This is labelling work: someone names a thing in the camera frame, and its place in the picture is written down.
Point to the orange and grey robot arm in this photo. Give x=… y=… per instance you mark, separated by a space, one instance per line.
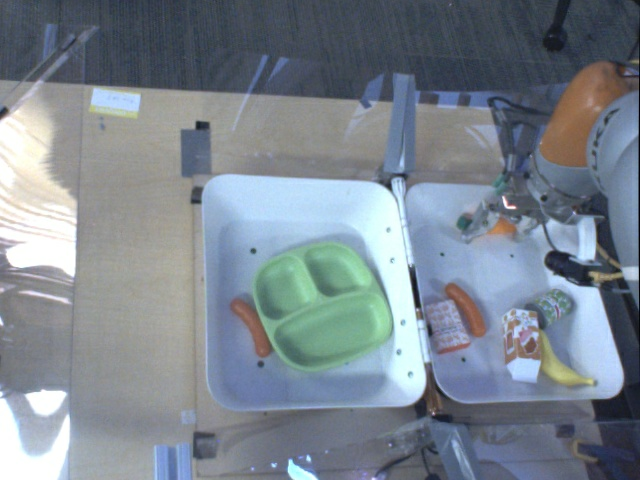
x=580 y=118

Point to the orange sausage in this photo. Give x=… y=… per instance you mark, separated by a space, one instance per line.
x=252 y=325
x=467 y=309

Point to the green and white can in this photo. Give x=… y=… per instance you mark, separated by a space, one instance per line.
x=552 y=307

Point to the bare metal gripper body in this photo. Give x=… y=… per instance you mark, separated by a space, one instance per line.
x=542 y=202

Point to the orange and white carton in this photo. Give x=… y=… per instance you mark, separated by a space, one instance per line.
x=521 y=343

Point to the black cylinder on white bracket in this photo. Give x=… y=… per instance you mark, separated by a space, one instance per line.
x=570 y=267

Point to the orange carrot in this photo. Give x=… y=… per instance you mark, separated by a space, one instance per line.
x=503 y=227

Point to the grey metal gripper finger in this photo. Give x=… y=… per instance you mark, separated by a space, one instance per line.
x=476 y=225
x=526 y=226

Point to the yellow banana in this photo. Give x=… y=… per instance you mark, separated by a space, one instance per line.
x=555 y=368

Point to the white plastic tray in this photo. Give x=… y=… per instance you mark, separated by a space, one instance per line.
x=235 y=208
x=500 y=268

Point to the orange and white packet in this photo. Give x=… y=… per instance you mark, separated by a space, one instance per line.
x=447 y=327

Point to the green divided plate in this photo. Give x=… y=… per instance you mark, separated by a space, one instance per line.
x=325 y=313

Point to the black chair base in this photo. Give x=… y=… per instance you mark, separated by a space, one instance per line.
x=562 y=13

